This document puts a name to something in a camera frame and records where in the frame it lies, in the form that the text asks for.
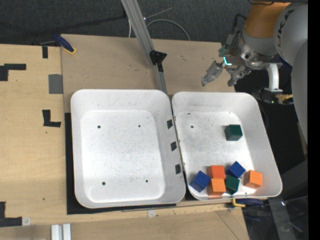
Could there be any blue cube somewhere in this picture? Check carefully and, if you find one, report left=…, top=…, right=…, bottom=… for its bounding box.
left=189, top=170, right=211, bottom=193
left=226, top=161, right=246, bottom=179

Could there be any orange cube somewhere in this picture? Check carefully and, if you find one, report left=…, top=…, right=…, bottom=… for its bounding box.
left=206, top=178, right=227, bottom=196
left=206, top=165, right=227, bottom=180
left=243, top=170, right=264, bottom=190

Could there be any green cube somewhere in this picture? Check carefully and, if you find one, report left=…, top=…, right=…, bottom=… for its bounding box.
left=225, top=174, right=241, bottom=195
left=224, top=124, right=244, bottom=142

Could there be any black cylinder on white bracket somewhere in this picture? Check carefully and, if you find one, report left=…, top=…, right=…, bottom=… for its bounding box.
left=251, top=63, right=285, bottom=104

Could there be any white plastic tray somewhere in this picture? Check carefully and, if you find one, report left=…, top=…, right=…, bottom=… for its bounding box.
left=70, top=88, right=187, bottom=209
left=171, top=91, right=284, bottom=202

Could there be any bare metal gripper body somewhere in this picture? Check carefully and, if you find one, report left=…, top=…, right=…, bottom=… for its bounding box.
left=224, top=35, right=268, bottom=71

